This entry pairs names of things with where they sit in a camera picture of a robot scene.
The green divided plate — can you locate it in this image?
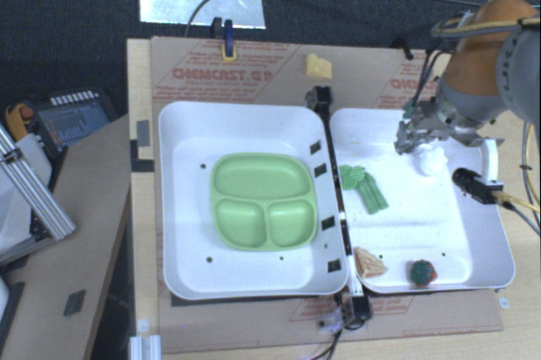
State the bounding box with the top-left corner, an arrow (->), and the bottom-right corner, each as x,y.
209,152 -> 320,254

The red and green toy strawberry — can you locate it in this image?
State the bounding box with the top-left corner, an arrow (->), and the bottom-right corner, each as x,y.
407,259 -> 439,288

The brown cardboard board red print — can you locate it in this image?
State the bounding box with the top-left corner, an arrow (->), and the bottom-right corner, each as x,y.
150,35 -> 505,354

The black block with thin wires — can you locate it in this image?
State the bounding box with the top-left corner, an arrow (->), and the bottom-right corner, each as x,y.
341,292 -> 374,330
304,85 -> 334,111

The black cylinder on white bracket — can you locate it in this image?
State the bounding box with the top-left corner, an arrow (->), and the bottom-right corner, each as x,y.
451,138 -> 505,206

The yellow toy cheese wedge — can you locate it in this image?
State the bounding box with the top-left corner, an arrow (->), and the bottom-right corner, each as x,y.
305,52 -> 334,80

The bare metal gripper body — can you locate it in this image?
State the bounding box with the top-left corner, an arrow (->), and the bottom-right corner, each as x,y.
404,97 -> 505,147

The white toy cauliflower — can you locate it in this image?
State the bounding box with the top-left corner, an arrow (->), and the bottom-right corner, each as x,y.
415,144 -> 450,178

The green toy broccoli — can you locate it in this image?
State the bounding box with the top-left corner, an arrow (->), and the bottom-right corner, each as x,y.
338,164 -> 390,216

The white plastic tray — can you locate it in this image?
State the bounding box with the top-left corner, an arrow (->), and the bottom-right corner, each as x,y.
157,100 -> 351,302
329,107 -> 517,295

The toy pizza slice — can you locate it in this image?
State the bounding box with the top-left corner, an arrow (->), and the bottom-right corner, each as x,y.
352,246 -> 389,279

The thin black and white rod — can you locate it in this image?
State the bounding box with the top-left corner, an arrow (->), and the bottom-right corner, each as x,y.
316,98 -> 363,303

